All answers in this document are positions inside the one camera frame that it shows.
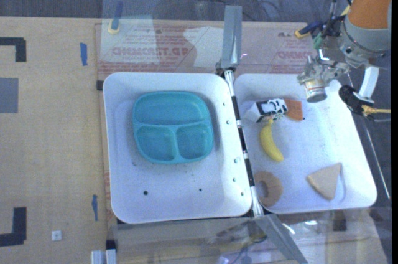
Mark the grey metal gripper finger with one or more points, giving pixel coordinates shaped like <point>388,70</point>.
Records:
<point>306,73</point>
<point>327,71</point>

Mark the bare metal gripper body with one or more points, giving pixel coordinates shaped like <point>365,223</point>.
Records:
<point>334,49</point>

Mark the small white can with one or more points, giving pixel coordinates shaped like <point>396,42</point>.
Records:
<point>315,91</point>

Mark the orange biscuit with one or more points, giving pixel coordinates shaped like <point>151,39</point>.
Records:
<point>295,110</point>

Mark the brown cardboard board red print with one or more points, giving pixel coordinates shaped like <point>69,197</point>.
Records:
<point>261,48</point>

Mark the black and white carton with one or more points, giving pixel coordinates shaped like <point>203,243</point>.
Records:
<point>267,110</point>

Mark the white plastic tray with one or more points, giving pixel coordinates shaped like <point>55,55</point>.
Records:
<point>174,191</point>
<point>314,144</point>

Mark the yellow banana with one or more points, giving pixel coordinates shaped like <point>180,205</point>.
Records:
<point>270,141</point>

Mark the tan pizza slice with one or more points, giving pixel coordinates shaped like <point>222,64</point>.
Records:
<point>326,183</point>

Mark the brown doughnut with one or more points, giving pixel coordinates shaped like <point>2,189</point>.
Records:
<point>275,191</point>

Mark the teal divided plate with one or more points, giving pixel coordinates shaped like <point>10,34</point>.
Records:
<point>172,125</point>

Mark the black cylinder on white bracket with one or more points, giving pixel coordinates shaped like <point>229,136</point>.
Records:
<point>354,99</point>

